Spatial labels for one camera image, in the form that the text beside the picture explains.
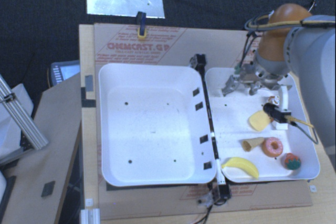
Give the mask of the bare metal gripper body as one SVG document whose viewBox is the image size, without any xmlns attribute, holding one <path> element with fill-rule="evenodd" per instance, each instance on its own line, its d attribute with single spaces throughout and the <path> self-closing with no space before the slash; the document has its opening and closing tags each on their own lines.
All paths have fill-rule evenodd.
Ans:
<svg viewBox="0 0 336 224">
<path fill-rule="evenodd" d="M 289 68 L 285 63 L 246 63 L 237 65 L 237 75 L 240 83 L 250 85 L 259 82 L 263 88 L 278 90 L 279 81 L 288 73 Z"/>
</svg>

